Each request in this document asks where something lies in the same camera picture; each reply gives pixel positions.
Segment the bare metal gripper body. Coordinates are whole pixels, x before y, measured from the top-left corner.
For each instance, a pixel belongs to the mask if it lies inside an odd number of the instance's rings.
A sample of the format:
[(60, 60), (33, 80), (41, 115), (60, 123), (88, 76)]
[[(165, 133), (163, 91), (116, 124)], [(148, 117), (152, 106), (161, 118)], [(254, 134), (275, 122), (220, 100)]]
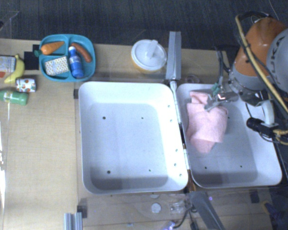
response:
[(216, 96), (212, 97), (212, 101), (216, 104), (235, 102), (238, 99), (239, 96), (235, 92), (219, 92)]

